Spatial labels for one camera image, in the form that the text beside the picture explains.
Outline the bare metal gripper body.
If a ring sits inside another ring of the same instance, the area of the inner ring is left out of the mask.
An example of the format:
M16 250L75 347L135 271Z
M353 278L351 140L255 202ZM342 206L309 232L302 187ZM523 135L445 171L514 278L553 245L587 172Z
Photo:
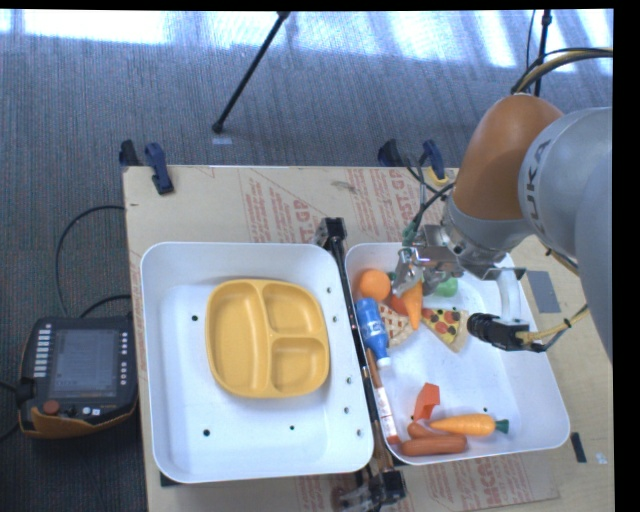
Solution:
M449 236L443 226L423 225L417 229L407 229L403 248L417 250L417 263L421 266L421 285L424 271L441 271L443 281L440 285L464 274L458 256L449 247Z

